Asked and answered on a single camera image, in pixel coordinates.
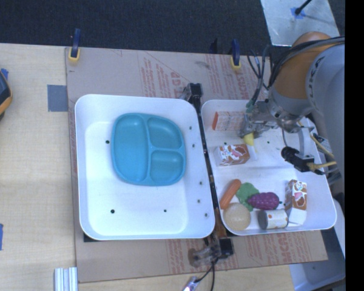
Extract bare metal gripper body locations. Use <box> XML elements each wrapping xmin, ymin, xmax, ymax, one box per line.
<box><xmin>241</xmin><ymin>100</ymin><xmax>306</xmax><ymax>135</ymax></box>

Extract clear bottle with yellow cap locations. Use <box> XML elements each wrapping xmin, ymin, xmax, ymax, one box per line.
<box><xmin>243</xmin><ymin>133</ymin><xmax>259</xmax><ymax>161</ymax></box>

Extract orange and white striped carton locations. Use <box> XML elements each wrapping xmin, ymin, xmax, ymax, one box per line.
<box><xmin>212</xmin><ymin>110</ymin><xmax>245</xmax><ymax>132</ymax></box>

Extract orange and white printed carton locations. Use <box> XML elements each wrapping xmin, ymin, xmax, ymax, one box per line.
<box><xmin>284</xmin><ymin>179</ymin><xmax>308</xmax><ymax>226</ymax></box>
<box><xmin>214</xmin><ymin>143</ymin><xmax>251</xmax><ymax>167</ymax></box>

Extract white plastic tray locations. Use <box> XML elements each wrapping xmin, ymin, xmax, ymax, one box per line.
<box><xmin>74</xmin><ymin>94</ymin><xmax>216</xmax><ymax>241</ymax></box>
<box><xmin>200</xmin><ymin>99</ymin><xmax>337</xmax><ymax>236</ymax></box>

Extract thin black and white rod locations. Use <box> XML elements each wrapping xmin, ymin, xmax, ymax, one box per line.
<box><xmin>192</xmin><ymin>95</ymin><xmax>223</xmax><ymax>239</ymax></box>

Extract green broccoli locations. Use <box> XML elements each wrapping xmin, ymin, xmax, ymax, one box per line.
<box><xmin>235</xmin><ymin>182</ymin><xmax>260</xmax><ymax>212</ymax></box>

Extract orange carrot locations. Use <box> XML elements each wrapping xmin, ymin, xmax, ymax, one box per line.
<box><xmin>220</xmin><ymin>179</ymin><xmax>242</xmax><ymax>210</ymax></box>

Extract purple grapes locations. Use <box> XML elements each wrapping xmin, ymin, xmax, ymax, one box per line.
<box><xmin>247</xmin><ymin>192</ymin><xmax>280</xmax><ymax>211</ymax></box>

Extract beige round biscuit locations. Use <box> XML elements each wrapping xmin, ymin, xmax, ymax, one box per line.
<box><xmin>223</xmin><ymin>202</ymin><xmax>252</xmax><ymax>232</ymax></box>

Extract white and orange small can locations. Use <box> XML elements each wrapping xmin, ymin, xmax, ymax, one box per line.
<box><xmin>257</xmin><ymin>208</ymin><xmax>289</xmax><ymax>230</ymax></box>

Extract blue divided plate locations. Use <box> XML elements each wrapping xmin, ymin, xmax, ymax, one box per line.
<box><xmin>110</xmin><ymin>112</ymin><xmax>187</xmax><ymax>187</ymax></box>

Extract brown cardboard board, red print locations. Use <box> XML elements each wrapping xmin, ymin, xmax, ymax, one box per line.
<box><xmin>64</xmin><ymin>46</ymin><xmax>329</xmax><ymax>284</ymax></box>

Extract black cylinder on white bracket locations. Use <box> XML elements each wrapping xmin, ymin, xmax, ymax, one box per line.
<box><xmin>280</xmin><ymin>127</ymin><xmax>325</xmax><ymax>176</ymax></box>

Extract black block with thin wires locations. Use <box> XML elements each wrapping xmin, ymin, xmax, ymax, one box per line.
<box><xmin>187</xmin><ymin>236</ymin><xmax>234</xmax><ymax>267</ymax></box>
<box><xmin>181</xmin><ymin>82</ymin><xmax>204</xmax><ymax>103</ymax></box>

